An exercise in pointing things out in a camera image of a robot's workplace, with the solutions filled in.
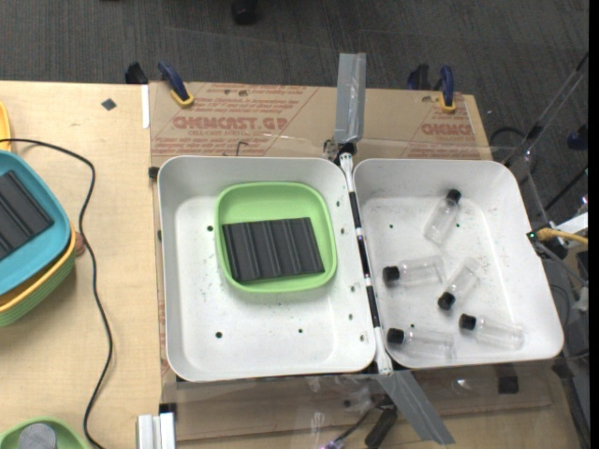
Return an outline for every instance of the glass vial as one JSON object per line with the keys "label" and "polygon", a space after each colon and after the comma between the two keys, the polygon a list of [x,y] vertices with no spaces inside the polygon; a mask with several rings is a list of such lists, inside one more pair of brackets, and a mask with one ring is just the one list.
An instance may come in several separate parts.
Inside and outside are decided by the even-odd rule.
{"label": "glass vial", "polygon": [[514,350],[524,344],[524,332],[520,326],[494,321],[487,316],[463,314],[460,316],[460,328],[483,344]]}
{"label": "glass vial", "polygon": [[458,204],[460,203],[461,193],[458,190],[449,190],[447,196],[441,199],[429,221],[424,226],[424,236],[426,239],[441,245],[446,239],[447,233],[458,217]]}
{"label": "glass vial", "polygon": [[385,267],[383,279],[386,284],[398,282],[404,286],[441,283],[445,280],[443,259],[435,255],[404,260],[397,266]]}
{"label": "glass vial", "polygon": [[445,292],[437,300],[439,308],[445,311],[458,307],[470,294],[478,282],[483,265],[474,258],[466,258],[461,267],[447,282]]}
{"label": "glass vial", "polygon": [[387,343],[411,355],[444,359],[452,359],[455,356],[453,335],[430,329],[403,330],[392,327],[387,332]]}

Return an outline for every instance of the chair caster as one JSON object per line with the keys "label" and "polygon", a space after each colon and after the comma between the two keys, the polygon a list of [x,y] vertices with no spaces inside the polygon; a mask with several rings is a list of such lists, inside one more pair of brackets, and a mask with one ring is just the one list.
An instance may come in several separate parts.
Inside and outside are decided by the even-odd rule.
{"label": "chair caster", "polygon": [[235,0],[231,4],[233,20],[239,25],[247,25],[256,19],[256,3],[253,0]]}

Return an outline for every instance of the green tray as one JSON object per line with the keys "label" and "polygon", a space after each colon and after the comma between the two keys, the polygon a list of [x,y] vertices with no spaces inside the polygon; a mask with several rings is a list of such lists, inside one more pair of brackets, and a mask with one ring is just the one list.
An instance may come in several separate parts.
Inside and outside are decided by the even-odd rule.
{"label": "green tray", "polygon": [[85,440],[67,423],[55,417],[35,417],[24,421],[6,432],[0,433],[0,449],[19,449],[19,436],[26,427],[43,423],[50,426],[56,433],[57,449],[90,449]]}
{"label": "green tray", "polygon": [[[310,218],[324,272],[299,276],[237,282],[231,275],[222,225],[266,220]],[[329,210],[323,197],[306,184],[264,181],[230,186],[216,202],[216,249],[228,282],[243,291],[286,293],[315,289],[326,284],[337,269],[335,239]]]}

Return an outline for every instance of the blue clamp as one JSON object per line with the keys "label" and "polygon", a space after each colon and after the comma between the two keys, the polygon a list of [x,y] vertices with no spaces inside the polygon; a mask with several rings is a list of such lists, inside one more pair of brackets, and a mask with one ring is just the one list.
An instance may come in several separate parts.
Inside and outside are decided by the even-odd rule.
{"label": "blue clamp", "polygon": [[194,103],[194,97],[187,92],[185,85],[183,83],[182,78],[175,71],[175,69],[164,60],[161,60],[158,63],[158,69],[160,73],[168,80],[172,90],[170,90],[170,94],[173,99],[181,106],[182,108],[191,107],[192,103]]}
{"label": "blue clamp", "polygon": [[447,113],[453,113],[456,110],[456,104],[453,101],[453,72],[449,65],[441,67],[441,109]]}

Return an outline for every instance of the carpeted floor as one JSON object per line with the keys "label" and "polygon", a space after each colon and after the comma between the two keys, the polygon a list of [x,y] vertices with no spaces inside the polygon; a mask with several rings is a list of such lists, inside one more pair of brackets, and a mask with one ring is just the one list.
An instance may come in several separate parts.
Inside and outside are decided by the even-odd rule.
{"label": "carpeted floor", "polygon": [[[157,80],[165,59],[186,80],[335,86],[339,53],[364,51],[369,88],[404,89],[419,65],[434,85],[450,65],[501,146],[519,136],[497,130],[527,133],[589,49],[590,0],[259,0],[247,26],[232,1],[0,0],[0,78],[122,83],[137,61]],[[532,219],[581,205],[588,152],[567,138],[587,121],[585,75],[535,146]]]}

